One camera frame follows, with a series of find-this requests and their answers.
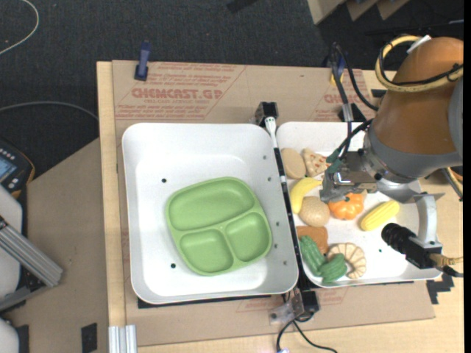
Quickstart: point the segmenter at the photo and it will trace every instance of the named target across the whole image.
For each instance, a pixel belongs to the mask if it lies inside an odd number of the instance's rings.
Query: blue clamp
[[[141,44],[141,51],[139,52],[139,64],[135,67],[134,78],[140,81],[147,80],[147,71],[149,67],[147,66],[147,62],[149,61],[150,55],[150,42],[145,40]]]
[[[341,55],[339,55],[339,58],[337,59],[337,75],[339,76],[340,82],[343,82],[345,65],[345,59]],[[332,85],[336,84],[336,81],[333,78],[333,74],[330,75],[330,83]]]

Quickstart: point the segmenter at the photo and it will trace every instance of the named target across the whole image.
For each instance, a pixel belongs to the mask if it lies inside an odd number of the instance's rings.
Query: toy banana
[[[289,193],[289,198],[291,200],[291,209],[293,213],[298,214],[301,210],[302,199],[305,194],[310,190],[322,184],[322,180],[317,180],[311,177],[302,178],[299,180]]]

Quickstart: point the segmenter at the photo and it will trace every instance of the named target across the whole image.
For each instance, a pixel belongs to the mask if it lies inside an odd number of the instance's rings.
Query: yellow corn
[[[366,231],[374,230],[384,225],[390,218],[398,214],[399,209],[399,203],[395,200],[384,202],[363,218],[360,228]]]

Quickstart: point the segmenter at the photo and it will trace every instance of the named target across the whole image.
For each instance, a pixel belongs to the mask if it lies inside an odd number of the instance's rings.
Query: green vegetable
[[[320,276],[319,269],[325,264],[325,256],[319,251],[311,237],[303,235],[300,239],[301,255],[314,276]]]
[[[345,256],[343,254],[334,255],[329,262],[320,266],[319,273],[323,277],[324,282],[332,282],[344,276],[347,273]]]

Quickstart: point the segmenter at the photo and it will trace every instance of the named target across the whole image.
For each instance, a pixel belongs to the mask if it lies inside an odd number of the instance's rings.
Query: green divided plate
[[[167,201],[166,219],[189,268],[213,276],[268,254],[272,231],[257,196],[240,179],[222,177],[183,188]]]

